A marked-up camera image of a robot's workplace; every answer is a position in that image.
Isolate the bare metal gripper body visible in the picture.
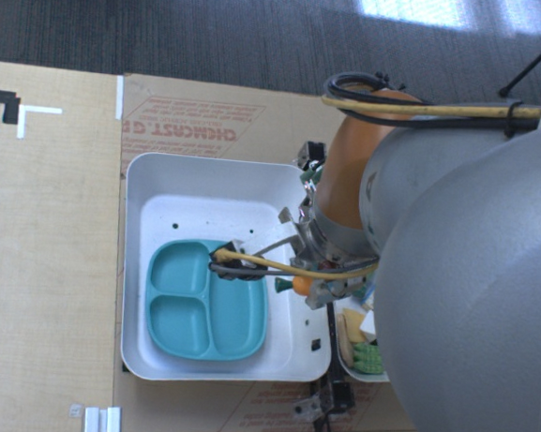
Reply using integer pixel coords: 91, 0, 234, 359
285, 237, 382, 304

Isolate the yellow cheese wedge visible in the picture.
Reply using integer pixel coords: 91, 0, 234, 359
338, 308, 370, 345

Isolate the tan biscuit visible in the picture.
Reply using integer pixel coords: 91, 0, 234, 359
332, 315, 359, 369

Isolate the white plastic tray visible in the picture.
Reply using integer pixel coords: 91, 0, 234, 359
329, 291, 398, 385
109, 149, 349, 397

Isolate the black block with thin wires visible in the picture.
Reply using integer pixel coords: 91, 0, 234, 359
292, 376, 358, 426
295, 140, 329, 173

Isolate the orange carrot with green top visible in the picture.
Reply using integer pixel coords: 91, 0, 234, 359
272, 274, 316, 301

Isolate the brown cardboard board red print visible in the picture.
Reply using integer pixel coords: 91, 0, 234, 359
93, 72, 446, 432

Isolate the teal divided plate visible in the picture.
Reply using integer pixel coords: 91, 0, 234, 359
139, 234, 276, 367

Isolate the black cylinder on white bracket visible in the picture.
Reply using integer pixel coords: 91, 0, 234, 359
206, 226, 299, 288

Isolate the white block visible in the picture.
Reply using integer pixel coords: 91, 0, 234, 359
356, 307, 381, 343

